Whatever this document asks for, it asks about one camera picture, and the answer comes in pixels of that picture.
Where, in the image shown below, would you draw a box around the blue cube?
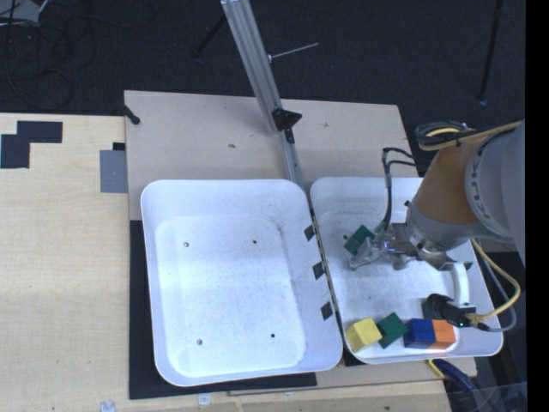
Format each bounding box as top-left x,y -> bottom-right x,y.
402,318 -> 437,350

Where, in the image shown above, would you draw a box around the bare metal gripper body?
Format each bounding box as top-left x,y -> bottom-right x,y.
371,223 -> 448,270

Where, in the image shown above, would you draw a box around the green cube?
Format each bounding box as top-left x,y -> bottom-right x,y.
343,224 -> 376,257
376,312 -> 409,350

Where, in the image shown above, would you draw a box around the yellow cube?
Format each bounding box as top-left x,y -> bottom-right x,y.
344,317 -> 383,354

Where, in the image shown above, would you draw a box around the pale wood board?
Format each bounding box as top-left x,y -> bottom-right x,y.
123,90 -> 478,397

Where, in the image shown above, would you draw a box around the orange cube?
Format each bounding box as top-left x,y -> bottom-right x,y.
430,318 -> 458,351

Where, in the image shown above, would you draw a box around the white plastic tray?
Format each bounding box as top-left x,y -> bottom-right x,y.
140,179 -> 345,388
309,176 -> 504,366

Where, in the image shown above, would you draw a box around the black cylinder on white bracket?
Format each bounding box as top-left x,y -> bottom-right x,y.
421,260 -> 478,328

